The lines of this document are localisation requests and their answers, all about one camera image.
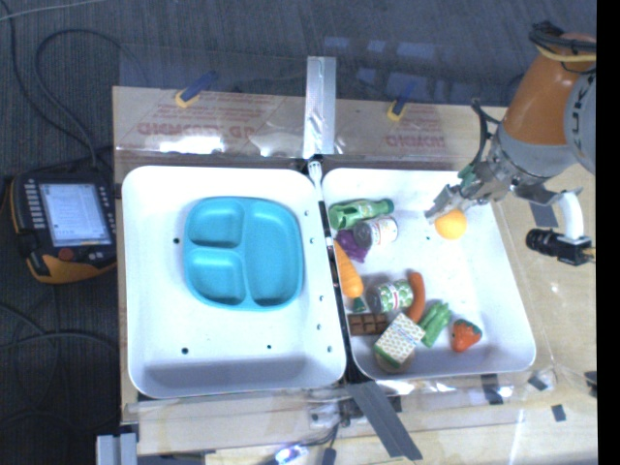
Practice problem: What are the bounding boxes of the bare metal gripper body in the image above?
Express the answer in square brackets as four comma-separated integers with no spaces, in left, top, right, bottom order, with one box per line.
[457,160,517,205]

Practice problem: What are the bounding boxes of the orange round fruit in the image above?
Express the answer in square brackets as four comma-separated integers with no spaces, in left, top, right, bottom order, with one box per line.
[434,209,469,241]

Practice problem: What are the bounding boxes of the small can, red white label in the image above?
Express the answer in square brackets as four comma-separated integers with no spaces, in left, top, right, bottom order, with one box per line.
[352,215,400,249]

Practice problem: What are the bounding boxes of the green plastic bottle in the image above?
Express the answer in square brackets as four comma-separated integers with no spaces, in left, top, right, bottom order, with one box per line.
[327,198,395,231]

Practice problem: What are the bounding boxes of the white plastic tray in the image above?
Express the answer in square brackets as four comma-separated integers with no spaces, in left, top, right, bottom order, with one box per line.
[321,167,538,383]
[120,165,349,400]

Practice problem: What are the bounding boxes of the orange sausage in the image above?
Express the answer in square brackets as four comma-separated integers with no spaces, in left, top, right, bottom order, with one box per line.
[405,271,427,325]

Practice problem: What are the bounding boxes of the small can, green peas label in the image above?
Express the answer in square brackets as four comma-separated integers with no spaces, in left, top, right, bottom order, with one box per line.
[369,279,415,315]

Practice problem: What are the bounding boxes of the orange carrot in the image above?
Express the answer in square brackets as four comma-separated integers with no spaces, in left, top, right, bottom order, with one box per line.
[332,239,368,314]

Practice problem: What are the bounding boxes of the green asparagus bundle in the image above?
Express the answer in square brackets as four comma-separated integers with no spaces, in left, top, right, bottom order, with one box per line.
[418,300,453,349]

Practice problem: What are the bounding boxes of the orange red strawberry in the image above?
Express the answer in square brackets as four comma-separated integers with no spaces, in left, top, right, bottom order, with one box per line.
[449,319,483,354]

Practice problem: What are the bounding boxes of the white carton with green dots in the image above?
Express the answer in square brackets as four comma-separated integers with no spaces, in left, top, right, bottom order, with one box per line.
[373,312,427,369]

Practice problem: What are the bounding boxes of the brown chocolate bar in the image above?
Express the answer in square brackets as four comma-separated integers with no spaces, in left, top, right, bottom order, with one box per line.
[347,312,389,337]

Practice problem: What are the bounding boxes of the brown cardboard board, red print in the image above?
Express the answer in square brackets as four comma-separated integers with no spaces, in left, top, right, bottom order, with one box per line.
[111,85,598,456]

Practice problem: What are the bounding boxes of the blue divided plate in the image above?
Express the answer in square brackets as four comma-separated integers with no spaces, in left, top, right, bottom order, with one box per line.
[182,196,305,312]

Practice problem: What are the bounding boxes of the black cylinder on white bracket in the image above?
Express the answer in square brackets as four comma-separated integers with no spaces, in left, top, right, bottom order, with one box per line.
[525,189,595,266]

